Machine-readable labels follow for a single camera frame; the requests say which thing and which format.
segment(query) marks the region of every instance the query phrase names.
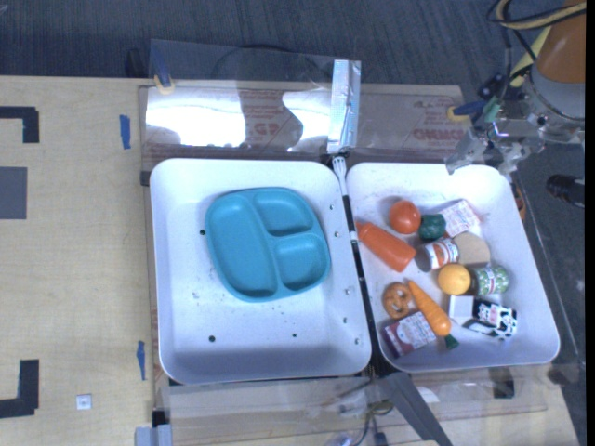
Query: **wooden table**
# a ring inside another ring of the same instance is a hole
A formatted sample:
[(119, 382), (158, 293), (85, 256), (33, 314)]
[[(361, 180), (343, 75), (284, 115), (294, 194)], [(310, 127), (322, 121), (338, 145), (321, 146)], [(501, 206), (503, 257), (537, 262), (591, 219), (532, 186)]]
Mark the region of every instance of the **wooden table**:
[[(3, 446), (129, 445), (135, 428), (151, 423), (152, 326), (139, 183), (139, 87), (147, 83), (0, 77), (0, 106), (35, 107), (40, 125), (39, 142), (23, 143), (22, 121), (0, 119), (0, 167), (27, 167), (26, 219), (0, 219), (0, 399), (17, 397), (20, 361), (39, 360), (38, 408), (0, 419)], [(130, 121), (129, 149), (121, 115)], [(139, 342), (146, 346), (145, 380)], [(457, 445), (577, 444), (560, 389), (538, 387), (545, 411), (442, 426)], [(87, 394), (91, 408), (77, 409), (77, 396)], [(419, 444), (410, 426), (386, 431), (391, 444)]]

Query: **blue plate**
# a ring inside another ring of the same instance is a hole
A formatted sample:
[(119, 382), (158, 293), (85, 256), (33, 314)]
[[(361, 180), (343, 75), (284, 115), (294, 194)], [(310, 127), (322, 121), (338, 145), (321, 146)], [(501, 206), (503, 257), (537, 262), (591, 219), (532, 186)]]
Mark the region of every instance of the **blue plate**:
[(308, 203), (290, 189), (223, 195), (206, 211), (205, 230), (223, 285), (248, 302), (311, 289), (330, 269), (320, 223)]

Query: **wire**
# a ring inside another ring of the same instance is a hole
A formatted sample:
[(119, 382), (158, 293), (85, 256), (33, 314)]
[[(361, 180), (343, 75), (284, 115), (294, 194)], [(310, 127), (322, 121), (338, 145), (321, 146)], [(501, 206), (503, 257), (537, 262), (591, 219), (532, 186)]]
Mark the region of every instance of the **wire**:
[(487, 19), (512, 30), (531, 30), (543, 28), (553, 23), (587, 13), (587, 2), (585, 1), (568, 7), (554, 8), (529, 17), (513, 20), (507, 15), (511, 2), (512, 0), (496, 0), (487, 12)]
[(497, 96), (499, 100), (504, 100), (510, 84), (510, 72), (512, 71), (512, 44), (510, 43), (509, 33), (506, 28), (501, 28), (502, 39), (504, 40), (504, 81), (502, 81), (502, 89)]
[(510, 75), (510, 81), (514, 81), (519, 76), (525, 76), (529, 72), (529, 70), (531, 70), (531, 67), (532, 66), (533, 66), (533, 64), (527, 64), (526, 66), (523, 66), (518, 71), (516, 71), (513, 74), (511, 74)]
[(354, 442), (351, 446), (360, 446), (364, 442), (365, 437), (368, 434), (368, 430), (370, 429), (370, 419), (372, 418), (372, 414), (367, 414), (365, 416), (365, 424), (364, 424), (364, 431), (362, 432), (362, 437), (358, 439), (357, 442)]
[[(329, 71), (325, 70), (324, 68), (320, 68), (318, 66), (318, 64), (316, 64), (316, 62), (310, 58), (310, 56), (302, 55), (300, 53), (295, 53), (295, 52), (291, 51), (290, 49), (282, 47), (282, 46), (262, 45), (262, 44), (243, 45), (243, 46), (237, 46), (236, 48), (232, 48), (230, 51), (228, 51), (226, 54), (222, 55), (215, 62), (215, 64), (213, 65), (213, 68), (211, 70), (210, 79), (218, 79), (220, 77), (221, 68), (223, 67), (223, 65), (225, 63), (228, 62), (228, 59), (230, 57), (234, 56), (236, 53), (247, 52), (250, 50), (270, 51), (271, 54), (276, 52), (278, 54), (286, 54), (290, 57), (299, 58), (307, 63), (306, 71), (308, 71), (309, 69), (315, 70), (316, 72), (318, 72), (318, 76), (322, 76), (325, 79), (325, 81), (332, 81), (332, 79), (333, 79), (332, 71), (329, 72)], [(311, 78), (311, 75), (309, 75), (309, 79), (310, 79), (310, 82), (316, 84), (316, 82)]]
[(382, 400), (377, 401), (376, 403), (372, 403), (365, 414), (365, 423), (364, 423), (364, 430), (362, 431), (362, 436), (354, 442), (351, 446), (360, 446), (363, 442), (365, 437), (367, 436), (370, 430), (370, 422), (374, 424), (374, 431), (375, 433), (378, 432), (378, 425), (376, 422), (375, 416), (385, 416), (389, 414), (394, 405), (389, 400)]
[(518, 30), (513, 30), (512, 32), (517, 37), (517, 40), (519, 40), (519, 43), (521, 43), (521, 46), (526, 51), (527, 55), (529, 55), (529, 58), (531, 58), (533, 61), (537, 61), (536, 54), (533, 52), (531, 46), (527, 43), (527, 40), (522, 37), (521, 32)]

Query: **toy tomato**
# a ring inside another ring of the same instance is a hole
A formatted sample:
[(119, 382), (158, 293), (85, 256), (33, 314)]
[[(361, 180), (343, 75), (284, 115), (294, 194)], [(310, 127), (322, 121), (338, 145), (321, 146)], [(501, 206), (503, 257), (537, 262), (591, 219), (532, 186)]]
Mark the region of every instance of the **toy tomato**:
[(398, 233), (415, 233), (421, 225), (421, 213), (413, 203), (400, 200), (389, 210), (389, 223)]

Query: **toy orange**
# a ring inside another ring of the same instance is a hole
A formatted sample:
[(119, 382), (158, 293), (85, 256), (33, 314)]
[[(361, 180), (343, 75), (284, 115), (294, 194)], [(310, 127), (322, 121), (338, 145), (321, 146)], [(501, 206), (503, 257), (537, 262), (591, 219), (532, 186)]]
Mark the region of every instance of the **toy orange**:
[(449, 295), (465, 294), (471, 286), (471, 274), (462, 264), (449, 263), (438, 272), (438, 286)]
[(389, 223), (398, 233), (415, 233), (421, 225), (421, 213), (412, 202), (400, 200), (389, 210)]

